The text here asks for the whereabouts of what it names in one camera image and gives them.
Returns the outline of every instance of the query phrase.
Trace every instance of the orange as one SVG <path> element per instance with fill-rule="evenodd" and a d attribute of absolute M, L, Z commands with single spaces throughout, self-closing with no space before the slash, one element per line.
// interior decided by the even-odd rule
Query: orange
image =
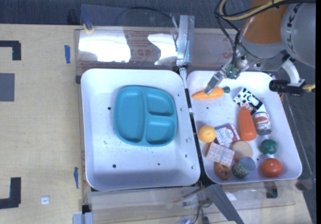
<path fill-rule="evenodd" d="M 216 130 L 212 126 L 205 125 L 199 130 L 199 139 L 205 143 L 211 143 L 216 138 Z"/>

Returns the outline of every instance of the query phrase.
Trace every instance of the blue plate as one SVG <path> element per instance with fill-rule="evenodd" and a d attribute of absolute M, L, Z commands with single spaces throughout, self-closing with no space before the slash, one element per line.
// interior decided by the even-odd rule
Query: blue plate
<path fill-rule="evenodd" d="M 116 96 L 114 127 L 124 142 L 138 146 L 164 146 L 177 132 L 173 98 L 147 86 L 125 86 Z"/>

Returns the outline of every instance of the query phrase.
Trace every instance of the blue tape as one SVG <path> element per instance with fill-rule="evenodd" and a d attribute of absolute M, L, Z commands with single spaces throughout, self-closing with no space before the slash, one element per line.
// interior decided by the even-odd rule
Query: blue tape
<path fill-rule="evenodd" d="M 65 45 L 65 57 L 67 64 L 70 63 L 70 46 Z"/>
<path fill-rule="evenodd" d="M 76 181 L 76 188 L 78 189 L 78 168 L 75 167 L 75 170 L 74 170 L 74 177 L 75 177 L 75 181 Z"/>

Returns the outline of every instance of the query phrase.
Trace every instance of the can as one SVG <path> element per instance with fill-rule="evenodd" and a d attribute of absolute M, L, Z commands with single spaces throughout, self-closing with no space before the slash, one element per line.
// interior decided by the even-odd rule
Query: can
<path fill-rule="evenodd" d="M 256 133 L 260 136 L 268 135 L 272 132 L 269 114 L 259 111 L 253 115 Z"/>
<path fill-rule="evenodd" d="M 232 173 L 237 178 L 244 178 L 255 169 L 255 161 L 251 157 L 243 157 L 232 167 Z"/>

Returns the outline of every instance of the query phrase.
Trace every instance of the donut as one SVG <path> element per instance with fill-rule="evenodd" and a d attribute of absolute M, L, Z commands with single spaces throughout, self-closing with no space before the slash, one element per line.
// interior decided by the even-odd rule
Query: donut
<path fill-rule="evenodd" d="M 234 160 L 239 161 L 243 157 L 252 157 L 253 150 L 251 146 L 246 141 L 236 141 L 231 145 L 231 149 L 235 151 Z"/>
<path fill-rule="evenodd" d="M 214 163 L 215 174 L 222 180 L 227 180 L 230 177 L 230 170 L 228 167 L 222 165 L 221 163 Z"/>

